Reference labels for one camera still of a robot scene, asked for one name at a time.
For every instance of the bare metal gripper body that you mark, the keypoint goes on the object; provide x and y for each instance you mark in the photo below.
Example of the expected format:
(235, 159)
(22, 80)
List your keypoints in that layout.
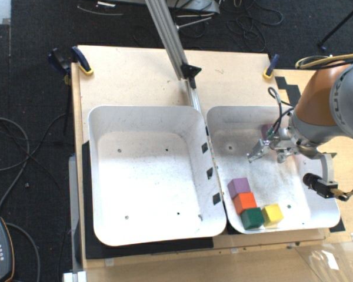
(285, 141)

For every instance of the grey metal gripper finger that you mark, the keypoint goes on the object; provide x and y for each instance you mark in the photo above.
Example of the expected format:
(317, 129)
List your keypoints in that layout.
(257, 151)
(283, 156)

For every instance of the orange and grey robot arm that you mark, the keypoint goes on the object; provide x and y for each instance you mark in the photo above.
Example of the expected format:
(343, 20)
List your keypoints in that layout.
(320, 98)

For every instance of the white plastic tray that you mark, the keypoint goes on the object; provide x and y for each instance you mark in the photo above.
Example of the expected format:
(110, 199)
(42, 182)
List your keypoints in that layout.
(270, 181)
(147, 181)

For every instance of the purple cube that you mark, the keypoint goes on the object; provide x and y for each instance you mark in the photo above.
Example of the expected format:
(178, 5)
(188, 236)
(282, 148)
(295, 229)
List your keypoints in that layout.
(239, 186)

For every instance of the orange cube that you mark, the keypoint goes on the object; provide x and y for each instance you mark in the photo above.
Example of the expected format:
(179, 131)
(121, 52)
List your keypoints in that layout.
(244, 202)

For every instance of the yellow cube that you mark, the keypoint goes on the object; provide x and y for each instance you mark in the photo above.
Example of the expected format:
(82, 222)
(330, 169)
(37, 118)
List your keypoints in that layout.
(272, 214)

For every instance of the green cube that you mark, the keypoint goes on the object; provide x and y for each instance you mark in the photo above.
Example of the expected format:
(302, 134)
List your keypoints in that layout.
(252, 218)

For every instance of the pale wood board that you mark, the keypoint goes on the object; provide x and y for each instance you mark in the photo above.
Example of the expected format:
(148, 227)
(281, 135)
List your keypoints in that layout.
(141, 78)

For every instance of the black cylinder on white bracket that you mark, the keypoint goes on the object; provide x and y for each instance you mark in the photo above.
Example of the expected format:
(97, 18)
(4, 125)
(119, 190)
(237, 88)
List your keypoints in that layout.
(317, 184)

